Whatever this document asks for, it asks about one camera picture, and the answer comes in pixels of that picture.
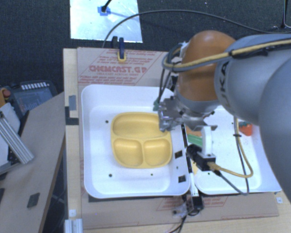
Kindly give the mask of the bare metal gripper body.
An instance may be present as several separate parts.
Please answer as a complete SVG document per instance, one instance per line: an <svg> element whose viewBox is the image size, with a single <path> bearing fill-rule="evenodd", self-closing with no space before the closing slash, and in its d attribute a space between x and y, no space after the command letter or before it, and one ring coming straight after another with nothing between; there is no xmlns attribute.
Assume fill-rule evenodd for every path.
<svg viewBox="0 0 291 233"><path fill-rule="evenodd" d="M200 131L208 125L204 118L215 110L215 101L193 101L180 97L164 99L159 104L159 116L182 118L182 124L192 131Z"/></svg>

